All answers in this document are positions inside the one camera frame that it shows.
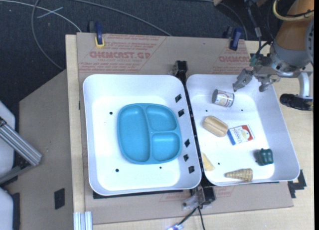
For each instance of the white red blue carton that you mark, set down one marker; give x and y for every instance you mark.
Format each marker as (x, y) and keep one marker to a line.
(240, 134)

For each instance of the white plastic tray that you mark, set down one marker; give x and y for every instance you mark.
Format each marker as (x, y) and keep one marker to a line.
(271, 129)
(104, 134)

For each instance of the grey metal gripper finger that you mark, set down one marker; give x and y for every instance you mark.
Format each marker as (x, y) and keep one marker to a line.
(264, 85)
(241, 80)

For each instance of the blue divided plate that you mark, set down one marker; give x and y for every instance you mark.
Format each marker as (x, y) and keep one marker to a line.
(147, 134)

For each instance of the tan hot dog bun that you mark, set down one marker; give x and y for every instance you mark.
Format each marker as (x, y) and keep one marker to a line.
(214, 125)

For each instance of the small white and yellow can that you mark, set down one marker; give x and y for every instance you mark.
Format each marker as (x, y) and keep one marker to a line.
(224, 98)

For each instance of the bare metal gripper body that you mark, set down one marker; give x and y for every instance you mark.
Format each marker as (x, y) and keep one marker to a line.
(264, 69)

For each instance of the brown cardboard board red print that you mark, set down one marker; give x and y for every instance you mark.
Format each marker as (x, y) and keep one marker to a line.
(154, 54)

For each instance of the tan ice cream cone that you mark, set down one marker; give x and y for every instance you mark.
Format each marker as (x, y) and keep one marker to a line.
(241, 174)

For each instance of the black cylinder on white bracket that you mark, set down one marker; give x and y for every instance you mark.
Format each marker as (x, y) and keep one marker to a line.
(299, 97)

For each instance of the yellow cheese wedge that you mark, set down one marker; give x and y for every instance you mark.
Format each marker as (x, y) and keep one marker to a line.
(207, 163)

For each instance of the thin black rod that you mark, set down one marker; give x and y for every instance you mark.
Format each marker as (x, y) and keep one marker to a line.
(193, 129)

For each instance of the green bell pepper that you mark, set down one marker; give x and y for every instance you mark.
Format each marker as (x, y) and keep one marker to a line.
(264, 157)

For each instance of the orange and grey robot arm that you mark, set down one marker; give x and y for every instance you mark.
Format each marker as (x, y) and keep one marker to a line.
(294, 34)

